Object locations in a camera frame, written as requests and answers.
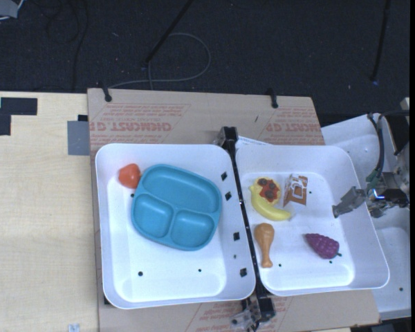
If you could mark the white plastic tray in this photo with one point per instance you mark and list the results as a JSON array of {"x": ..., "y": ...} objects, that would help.
[
  {"x": 297, "y": 278},
  {"x": 166, "y": 278}
]

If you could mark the toy pizza slice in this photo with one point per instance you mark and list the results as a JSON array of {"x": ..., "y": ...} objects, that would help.
[{"x": 268, "y": 191}]

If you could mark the blue divided plate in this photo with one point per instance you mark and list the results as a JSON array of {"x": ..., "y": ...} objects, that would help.
[{"x": 180, "y": 192}]

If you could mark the thin black rod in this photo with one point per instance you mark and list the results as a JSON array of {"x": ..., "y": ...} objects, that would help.
[{"x": 243, "y": 216}]

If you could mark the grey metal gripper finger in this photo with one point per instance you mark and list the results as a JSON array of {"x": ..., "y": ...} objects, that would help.
[{"x": 351, "y": 199}]

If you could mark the white paper sheet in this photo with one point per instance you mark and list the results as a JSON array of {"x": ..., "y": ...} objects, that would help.
[{"x": 252, "y": 140}]

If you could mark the orange red toy tomato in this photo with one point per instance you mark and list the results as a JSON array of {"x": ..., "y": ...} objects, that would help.
[{"x": 128, "y": 175}]

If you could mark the yellow banana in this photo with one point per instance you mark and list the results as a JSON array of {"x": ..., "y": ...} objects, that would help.
[{"x": 268, "y": 213}]

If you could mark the brown cardboard board red print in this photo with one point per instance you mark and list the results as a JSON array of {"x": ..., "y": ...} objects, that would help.
[{"x": 200, "y": 116}]

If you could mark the orange and white carton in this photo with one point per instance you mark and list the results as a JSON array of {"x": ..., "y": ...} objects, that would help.
[{"x": 295, "y": 190}]

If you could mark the purple grapes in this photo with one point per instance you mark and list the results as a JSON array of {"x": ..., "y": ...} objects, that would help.
[{"x": 322, "y": 245}]

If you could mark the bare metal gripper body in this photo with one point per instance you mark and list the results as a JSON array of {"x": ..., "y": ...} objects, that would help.
[{"x": 375, "y": 204}]

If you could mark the brown toy chicken drumstick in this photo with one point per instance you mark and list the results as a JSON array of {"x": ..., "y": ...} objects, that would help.
[{"x": 264, "y": 235}]

